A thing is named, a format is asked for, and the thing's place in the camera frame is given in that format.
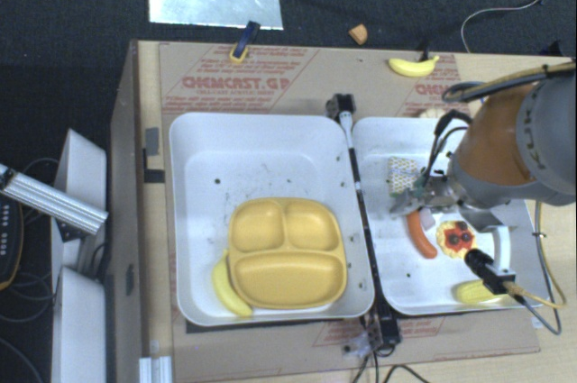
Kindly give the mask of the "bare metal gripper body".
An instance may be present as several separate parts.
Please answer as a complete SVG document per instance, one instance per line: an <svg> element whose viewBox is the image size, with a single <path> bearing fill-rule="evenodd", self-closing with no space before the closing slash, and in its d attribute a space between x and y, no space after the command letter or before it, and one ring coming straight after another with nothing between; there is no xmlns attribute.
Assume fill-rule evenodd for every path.
<svg viewBox="0 0 577 383"><path fill-rule="evenodd" d="M463 202L463 189L447 176L432 177L424 185L423 206L448 211Z"/></svg>

